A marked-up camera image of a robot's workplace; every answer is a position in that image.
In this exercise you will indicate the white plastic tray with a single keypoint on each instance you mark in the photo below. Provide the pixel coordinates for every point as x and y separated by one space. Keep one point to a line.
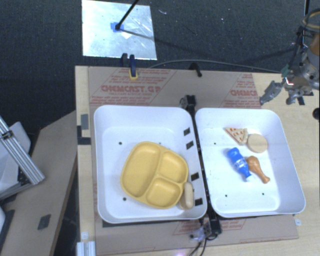
140 120
240 200

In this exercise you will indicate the brown cardboard board, red print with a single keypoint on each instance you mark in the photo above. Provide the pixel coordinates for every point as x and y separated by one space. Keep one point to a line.
160 85

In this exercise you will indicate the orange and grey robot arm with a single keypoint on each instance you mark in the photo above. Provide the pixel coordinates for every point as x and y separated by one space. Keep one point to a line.
315 46

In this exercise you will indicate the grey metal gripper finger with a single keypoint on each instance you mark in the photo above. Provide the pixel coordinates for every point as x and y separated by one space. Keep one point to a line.
271 91
294 97

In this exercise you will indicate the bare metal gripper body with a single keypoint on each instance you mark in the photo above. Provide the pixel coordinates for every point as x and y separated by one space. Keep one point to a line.
303 81

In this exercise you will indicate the pizza slice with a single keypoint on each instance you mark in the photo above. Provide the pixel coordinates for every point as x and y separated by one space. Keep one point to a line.
237 133

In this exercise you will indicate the beige bread roll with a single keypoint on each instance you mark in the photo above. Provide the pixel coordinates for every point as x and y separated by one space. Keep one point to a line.
187 196

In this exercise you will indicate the blue bottle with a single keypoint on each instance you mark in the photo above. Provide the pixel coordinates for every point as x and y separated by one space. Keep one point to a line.
238 162

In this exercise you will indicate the beige round biscuit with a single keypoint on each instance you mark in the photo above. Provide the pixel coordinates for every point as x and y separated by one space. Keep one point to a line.
257 143

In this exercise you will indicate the yellow divided plate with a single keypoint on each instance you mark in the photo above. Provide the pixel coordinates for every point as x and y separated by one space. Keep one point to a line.
145 170

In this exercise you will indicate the black cylinder on white bracket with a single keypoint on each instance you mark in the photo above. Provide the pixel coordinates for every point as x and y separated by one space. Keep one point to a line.
316 112

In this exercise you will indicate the brown chicken drumstick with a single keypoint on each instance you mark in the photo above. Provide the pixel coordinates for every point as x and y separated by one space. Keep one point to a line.
256 166

